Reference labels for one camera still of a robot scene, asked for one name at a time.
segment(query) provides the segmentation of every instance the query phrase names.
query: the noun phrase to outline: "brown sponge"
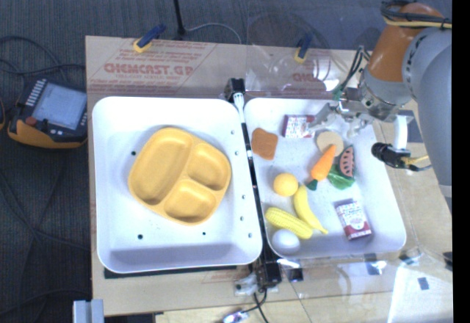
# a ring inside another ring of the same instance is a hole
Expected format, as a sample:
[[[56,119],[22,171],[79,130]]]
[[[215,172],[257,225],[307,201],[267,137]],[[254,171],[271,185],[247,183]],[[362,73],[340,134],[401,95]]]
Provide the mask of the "brown sponge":
[[[262,128],[256,128],[251,137],[251,149],[263,159],[273,160],[278,145],[278,136]]]

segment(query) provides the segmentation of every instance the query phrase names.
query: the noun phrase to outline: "white ball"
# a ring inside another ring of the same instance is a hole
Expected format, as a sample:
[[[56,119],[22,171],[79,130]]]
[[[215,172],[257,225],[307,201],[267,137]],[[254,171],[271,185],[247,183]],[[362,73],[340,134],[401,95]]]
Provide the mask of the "white ball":
[[[288,229],[279,229],[272,235],[271,245],[280,254],[293,254],[300,249],[300,240]]]

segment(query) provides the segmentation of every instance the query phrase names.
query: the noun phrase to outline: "wooden table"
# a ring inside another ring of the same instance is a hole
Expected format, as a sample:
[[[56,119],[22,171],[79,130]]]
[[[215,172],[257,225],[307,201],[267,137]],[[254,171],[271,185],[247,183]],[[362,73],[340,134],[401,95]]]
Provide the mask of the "wooden table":
[[[248,70],[267,70],[270,60],[292,52],[154,40],[148,52],[138,54],[132,50],[133,42],[116,37],[86,38],[89,113],[97,101],[110,95],[221,98],[230,78],[250,81]],[[335,84],[344,78],[355,52],[312,53],[317,72],[321,75],[328,69],[330,83]],[[293,70],[289,83],[294,89],[310,88],[313,92],[319,82],[306,73],[311,65],[304,68]],[[417,117],[414,102],[403,109]],[[393,125],[374,123],[374,127],[377,141],[392,142]],[[247,266],[110,277],[96,251],[92,115],[88,147],[93,298],[104,301],[105,316],[164,312],[156,316],[157,322],[221,322],[225,315],[253,306],[253,297],[238,297],[234,290],[234,281],[249,274]],[[426,153],[421,142],[409,143],[408,148],[413,155]],[[453,317],[452,272],[442,258],[442,253],[452,251],[452,218],[434,172],[387,171],[408,237],[401,258],[313,261],[303,269],[303,281],[297,283],[290,283],[284,274],[283,282],[270,290],[263,305],[270,322],[425,322]],[[262,322],[259,312],[251,312],[248,322]]]

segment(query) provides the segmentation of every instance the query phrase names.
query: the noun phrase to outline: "blue clamp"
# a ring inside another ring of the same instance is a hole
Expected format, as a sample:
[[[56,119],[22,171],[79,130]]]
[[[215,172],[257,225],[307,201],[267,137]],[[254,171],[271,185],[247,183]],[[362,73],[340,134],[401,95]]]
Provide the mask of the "blue clamp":
[[[312,36],[309,33],[297,43],[297,50],[295,51],[294,60],[297,63],[303,64],[306,61],[306,54],[308,47],[312,41]]]
[[[143,35],[139,40],[134,41],[134,50],[137,53],[143,53],[152,45],[152,40],[158,38],[165,30],[167,26],[163,23],[155,26],[150,31],[148,31],[145,35]]]

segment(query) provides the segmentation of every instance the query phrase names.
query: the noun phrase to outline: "orange carrot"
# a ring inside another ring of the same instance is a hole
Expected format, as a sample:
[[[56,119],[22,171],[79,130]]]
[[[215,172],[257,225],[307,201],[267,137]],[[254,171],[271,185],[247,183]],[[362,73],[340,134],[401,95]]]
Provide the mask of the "orange carrot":
[[[322,154],[322,157],[319,158],[314,167],[311,168],[310,175],[314,180],[307,185],[309,189],[317,189],[318,181],[327,178],[331,166],[333,165],[333,160],[335,159],[335,152],[336,145],[330,145],[330,147],[325,151],[325,153]]]

